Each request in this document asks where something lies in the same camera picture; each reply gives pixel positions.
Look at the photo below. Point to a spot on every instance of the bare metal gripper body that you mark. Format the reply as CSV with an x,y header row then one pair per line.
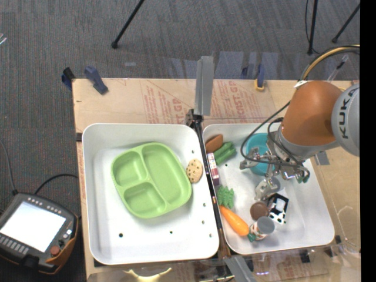
x,y
276,160

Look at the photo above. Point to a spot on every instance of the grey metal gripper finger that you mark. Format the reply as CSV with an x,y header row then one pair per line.
x,y
274,184
261,191

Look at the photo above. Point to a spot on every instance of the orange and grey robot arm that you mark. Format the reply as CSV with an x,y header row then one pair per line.
x,y
311,113

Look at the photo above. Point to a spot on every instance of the teal bowl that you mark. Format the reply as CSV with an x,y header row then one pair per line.
x,y
257,145

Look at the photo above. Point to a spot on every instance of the black and white cow carton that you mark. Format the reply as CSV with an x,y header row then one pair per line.
x,y
279,208

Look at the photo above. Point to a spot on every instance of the green broccoli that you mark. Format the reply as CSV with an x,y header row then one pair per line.
x,y
225,197

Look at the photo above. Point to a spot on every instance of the small can grey lid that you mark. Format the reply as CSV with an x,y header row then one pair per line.
x,y
263,228

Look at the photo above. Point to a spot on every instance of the orange carrot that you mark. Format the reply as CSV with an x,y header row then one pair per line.
x,y
235,220

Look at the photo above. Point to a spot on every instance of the white plastic tray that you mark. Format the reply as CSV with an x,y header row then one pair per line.
x,y
302,228
164,239

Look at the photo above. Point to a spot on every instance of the green bean bundle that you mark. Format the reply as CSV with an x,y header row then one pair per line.
x,y
224,153

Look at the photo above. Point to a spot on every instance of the pink and white carton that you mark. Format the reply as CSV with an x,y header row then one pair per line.
x,y
213,169

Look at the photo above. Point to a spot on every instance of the brown bread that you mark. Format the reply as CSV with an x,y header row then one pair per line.
x,y
214,143

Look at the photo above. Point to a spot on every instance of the tan chocolate chip biscuit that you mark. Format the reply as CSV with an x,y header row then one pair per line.
x,y
195,170

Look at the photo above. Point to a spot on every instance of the green divided plate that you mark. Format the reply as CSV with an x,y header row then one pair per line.
x,y
164,169

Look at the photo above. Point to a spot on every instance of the black tripod stand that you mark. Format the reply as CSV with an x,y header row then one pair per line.
x,y
313,19

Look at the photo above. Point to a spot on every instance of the brown cardboard board red print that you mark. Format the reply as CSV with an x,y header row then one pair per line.
x,y
117,104

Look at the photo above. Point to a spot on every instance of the black tripod leg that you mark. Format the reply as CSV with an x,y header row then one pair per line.
x,y
130,18

